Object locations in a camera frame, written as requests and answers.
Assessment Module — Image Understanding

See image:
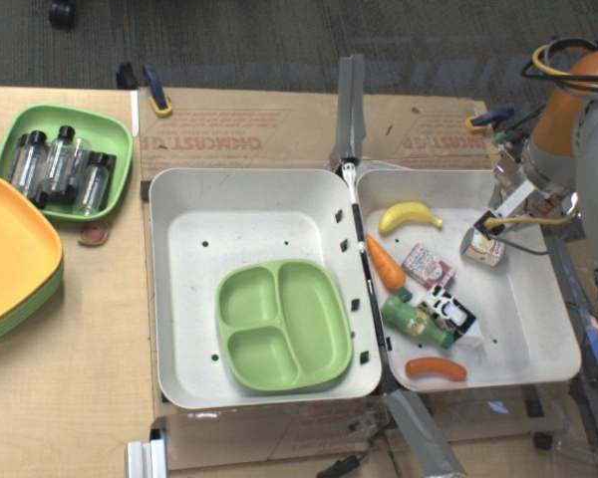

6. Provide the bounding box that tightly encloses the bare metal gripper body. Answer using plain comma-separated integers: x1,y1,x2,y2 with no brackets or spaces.
492,142,533,194

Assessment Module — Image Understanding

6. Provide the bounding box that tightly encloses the white printed can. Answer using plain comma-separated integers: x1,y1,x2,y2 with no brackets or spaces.
459,226,506,268

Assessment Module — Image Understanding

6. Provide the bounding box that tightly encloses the yellow banana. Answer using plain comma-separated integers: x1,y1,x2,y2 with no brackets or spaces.
377,201,445,236

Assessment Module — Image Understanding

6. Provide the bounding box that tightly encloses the pink carton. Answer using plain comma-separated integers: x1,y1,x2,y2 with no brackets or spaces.
401,243,456,291

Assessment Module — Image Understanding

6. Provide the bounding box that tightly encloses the white plastic tray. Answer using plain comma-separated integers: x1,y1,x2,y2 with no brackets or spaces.
354,168,583,394
148,166,384,411

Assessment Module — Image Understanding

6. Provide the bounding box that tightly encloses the black and white carton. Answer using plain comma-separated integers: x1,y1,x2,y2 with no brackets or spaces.
417,284,485,351

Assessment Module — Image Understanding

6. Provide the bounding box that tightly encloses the orange carrot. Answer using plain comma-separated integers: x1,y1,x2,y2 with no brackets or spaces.
364,233,414,303

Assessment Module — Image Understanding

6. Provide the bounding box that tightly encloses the green bottle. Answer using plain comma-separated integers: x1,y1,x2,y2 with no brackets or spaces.
380,295,455,351

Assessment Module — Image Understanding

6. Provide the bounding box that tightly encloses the orange sausage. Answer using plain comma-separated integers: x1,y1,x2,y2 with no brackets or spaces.
404,357,468,383

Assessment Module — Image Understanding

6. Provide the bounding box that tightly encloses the brown cardboard board red print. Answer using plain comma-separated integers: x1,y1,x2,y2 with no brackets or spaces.
138,86,565,470

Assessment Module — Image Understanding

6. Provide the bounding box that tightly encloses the green divided plate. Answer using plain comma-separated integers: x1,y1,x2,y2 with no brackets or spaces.
215,259,355,394

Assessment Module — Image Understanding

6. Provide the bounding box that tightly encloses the clear plastic bottle black cap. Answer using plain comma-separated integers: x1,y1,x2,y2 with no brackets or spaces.
73,151,113,217
10,130,50,199
68,136,94,188
6,132,31,184
40,124,78,204

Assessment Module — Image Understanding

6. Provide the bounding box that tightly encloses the yellow plate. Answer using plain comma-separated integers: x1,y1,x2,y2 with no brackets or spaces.
0,174,65,330

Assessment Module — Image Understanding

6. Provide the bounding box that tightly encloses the black cylinder on white bracket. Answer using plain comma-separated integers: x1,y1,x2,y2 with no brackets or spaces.
473,180,535,241

